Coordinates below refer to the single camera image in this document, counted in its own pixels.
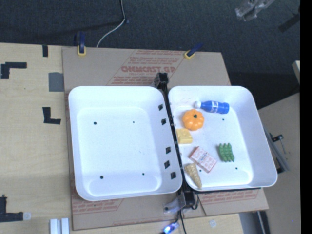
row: white tray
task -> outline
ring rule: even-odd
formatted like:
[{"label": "white tray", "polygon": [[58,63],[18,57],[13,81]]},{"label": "white tray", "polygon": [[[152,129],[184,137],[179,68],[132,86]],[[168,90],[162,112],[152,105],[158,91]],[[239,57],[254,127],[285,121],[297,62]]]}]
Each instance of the white tray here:
[{"label": "white tray", "polygon": [[[218,191],[268,187],[277,180],[276,167],[265,137],[263,126],[249,90],[240,86],[177,86],[169,91],[169,101],[175,129],[183,128],[182,116],[195,101],[227,102],[227,114],[203,113],[204,126],[190,131],[192,144],[180,144],[183,166],[192,163],[190,153],[200,146],[217,160],[207,173],[197,167],[202,188],[186,175],[187,183],[197,191]],[[218,153],[219,144],[230,143],[234,162],[223,162]]]},{"label": "white tray", "polygon": [[182,175],[162,93],[81,86],[69,94],[75,183],[89,201],[173,193]]}]

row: toy pumpkin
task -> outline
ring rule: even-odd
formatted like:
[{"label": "toy pumpkin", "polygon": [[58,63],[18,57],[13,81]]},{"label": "toy pumpkin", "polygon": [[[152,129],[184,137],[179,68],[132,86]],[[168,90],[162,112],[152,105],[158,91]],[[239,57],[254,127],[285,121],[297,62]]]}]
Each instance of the toy pumpkin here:
[{"label": "toy pumpkin", "polygon": [[192,131],[202,128],[204,120],[203,114],[196,109],[186,111],[182,117],[184,127]]}]

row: blue bottle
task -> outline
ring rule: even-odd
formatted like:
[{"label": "blue bottle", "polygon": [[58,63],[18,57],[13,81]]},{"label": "blue bottle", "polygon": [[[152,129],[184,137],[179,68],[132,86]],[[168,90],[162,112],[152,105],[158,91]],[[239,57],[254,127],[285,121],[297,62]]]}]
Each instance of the blue bottle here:
[{"label": "blue bottle", "polygon": [[229,112],[230,106],[226,102],[209,100],[205,102],[196,101],[195,108],[204,109],[209,113],[227,114]]}]

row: yellow cheese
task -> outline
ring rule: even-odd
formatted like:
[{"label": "yellow cheese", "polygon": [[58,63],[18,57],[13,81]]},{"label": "yellow cheese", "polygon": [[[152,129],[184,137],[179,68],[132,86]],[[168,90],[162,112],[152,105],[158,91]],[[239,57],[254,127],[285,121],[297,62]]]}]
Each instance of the yellow cheese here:
[{"label": "yellow cheese", "polygon": [[179,144],[190,144],[193,142],[193,138],[186,128],[176,129],[176,137]]}]

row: green cactus toy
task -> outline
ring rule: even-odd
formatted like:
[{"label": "green cactus toy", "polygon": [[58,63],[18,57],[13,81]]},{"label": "green cactus toy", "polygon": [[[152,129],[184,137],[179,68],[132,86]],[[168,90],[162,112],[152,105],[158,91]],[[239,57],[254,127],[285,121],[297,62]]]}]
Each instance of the green cactus toy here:
[{"label": "green cactus toy", "polygon": [[231,162],[231,161],[234,161],[234,155],[233,155],[233,152],[232,152],[232,146],[230,143],[228,144],[220,144],[219,145],[219,154],[220,154],[220,157],[222,159],[222,161],[225,161],[225,162]]}]

